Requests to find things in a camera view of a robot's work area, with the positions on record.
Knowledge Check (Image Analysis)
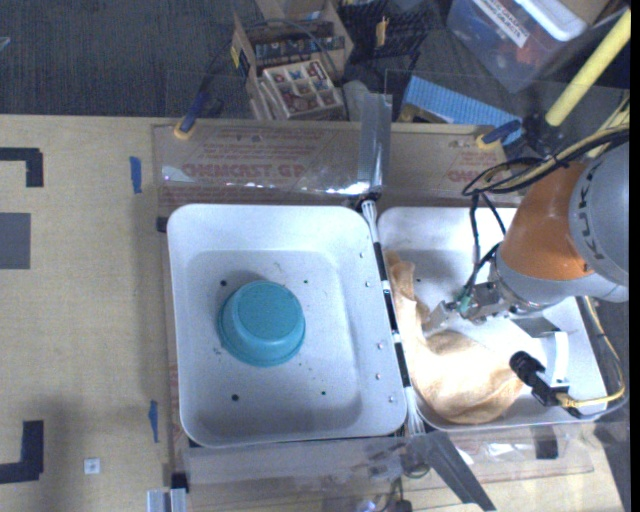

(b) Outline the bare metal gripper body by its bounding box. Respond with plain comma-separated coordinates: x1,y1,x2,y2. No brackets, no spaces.
457,280,540,325

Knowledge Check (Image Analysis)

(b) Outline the orange cloth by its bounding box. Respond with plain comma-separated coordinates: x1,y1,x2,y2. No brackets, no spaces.
384,249,527,426

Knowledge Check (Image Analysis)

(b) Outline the thin black and white rod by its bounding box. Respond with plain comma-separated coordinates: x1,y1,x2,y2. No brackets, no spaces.
359,198,427,437

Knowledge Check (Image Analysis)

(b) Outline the white plastic tray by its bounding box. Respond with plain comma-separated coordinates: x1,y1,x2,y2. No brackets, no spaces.
165,202,409,449
376,205,610,433

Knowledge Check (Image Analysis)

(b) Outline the teal bowl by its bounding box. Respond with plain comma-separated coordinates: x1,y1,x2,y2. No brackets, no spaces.
216,279,308,369

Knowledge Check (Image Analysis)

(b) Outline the black cylinder on white bracket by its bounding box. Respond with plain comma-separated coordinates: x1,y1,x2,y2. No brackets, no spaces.
508,329,572,408

